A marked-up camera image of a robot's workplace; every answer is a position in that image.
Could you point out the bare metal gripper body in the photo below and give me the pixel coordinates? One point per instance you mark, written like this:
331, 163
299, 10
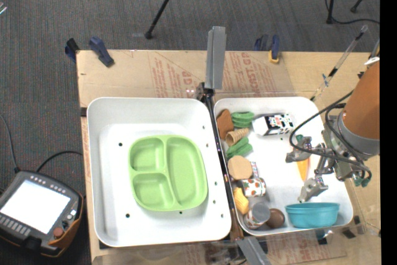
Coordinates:
342, 166

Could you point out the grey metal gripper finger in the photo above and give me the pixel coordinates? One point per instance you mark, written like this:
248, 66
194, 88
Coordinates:
313, 187
299, 155

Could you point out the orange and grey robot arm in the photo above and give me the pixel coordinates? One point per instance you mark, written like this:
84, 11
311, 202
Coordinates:
363, 108

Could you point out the orange toy carrot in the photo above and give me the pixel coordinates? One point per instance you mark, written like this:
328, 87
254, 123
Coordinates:
303, 169

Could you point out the white plastic tray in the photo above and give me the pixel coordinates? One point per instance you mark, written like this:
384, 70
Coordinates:
108, 180
276, 164

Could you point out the blue bowl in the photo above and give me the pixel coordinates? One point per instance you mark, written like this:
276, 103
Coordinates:
311, 215

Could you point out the white and black milk carton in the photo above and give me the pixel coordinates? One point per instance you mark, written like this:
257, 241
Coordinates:
273, 124

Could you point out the small can with red print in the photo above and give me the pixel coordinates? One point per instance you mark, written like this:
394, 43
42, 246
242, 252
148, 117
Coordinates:
254, 168

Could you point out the brown toy egg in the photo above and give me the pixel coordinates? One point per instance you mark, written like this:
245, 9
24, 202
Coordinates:
276, 218

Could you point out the white can with orange print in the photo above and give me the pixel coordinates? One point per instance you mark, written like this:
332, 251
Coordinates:
255, 187

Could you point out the can with silver lid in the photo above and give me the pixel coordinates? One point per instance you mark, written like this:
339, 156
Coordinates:
259, 214

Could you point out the green toy beans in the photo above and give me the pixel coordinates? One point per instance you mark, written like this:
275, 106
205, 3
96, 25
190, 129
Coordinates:
239, 149

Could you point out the tan toy biscuit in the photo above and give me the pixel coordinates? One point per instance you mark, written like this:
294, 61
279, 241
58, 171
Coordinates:
239, 168

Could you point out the tan toy ice cream cone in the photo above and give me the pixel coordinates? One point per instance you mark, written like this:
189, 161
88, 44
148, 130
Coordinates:
235, 136

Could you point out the green toy pea pods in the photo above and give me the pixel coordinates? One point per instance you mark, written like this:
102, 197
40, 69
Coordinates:
242, 119

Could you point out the yellow toy corn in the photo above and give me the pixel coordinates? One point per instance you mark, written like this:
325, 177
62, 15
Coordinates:
241, 201

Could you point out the thin black rod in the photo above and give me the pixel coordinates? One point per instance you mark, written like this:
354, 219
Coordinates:
221, 152

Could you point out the brown toy bread slice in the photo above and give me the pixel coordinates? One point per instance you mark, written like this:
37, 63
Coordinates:
224, 124

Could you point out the green divided plate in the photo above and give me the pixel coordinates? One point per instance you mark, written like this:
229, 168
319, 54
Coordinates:
183, 170

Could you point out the brown cardboard board, red print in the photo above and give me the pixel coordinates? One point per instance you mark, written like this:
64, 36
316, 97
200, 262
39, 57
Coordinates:
130, 77

